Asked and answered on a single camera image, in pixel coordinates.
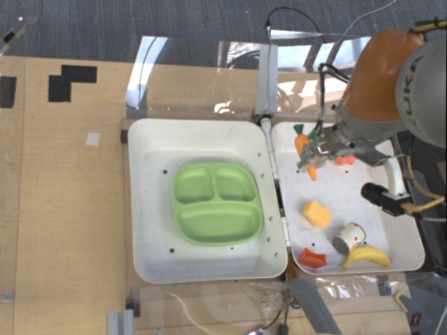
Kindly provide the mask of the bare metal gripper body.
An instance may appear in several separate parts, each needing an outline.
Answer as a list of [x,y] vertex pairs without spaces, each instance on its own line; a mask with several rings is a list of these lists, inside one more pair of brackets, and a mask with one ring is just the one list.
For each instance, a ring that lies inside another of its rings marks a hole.
[[310,141],[306,150],[306,156],[311,163],[342,158],[352,154],[349,141],[340,134],[338,126],[314,128],[307,136]]

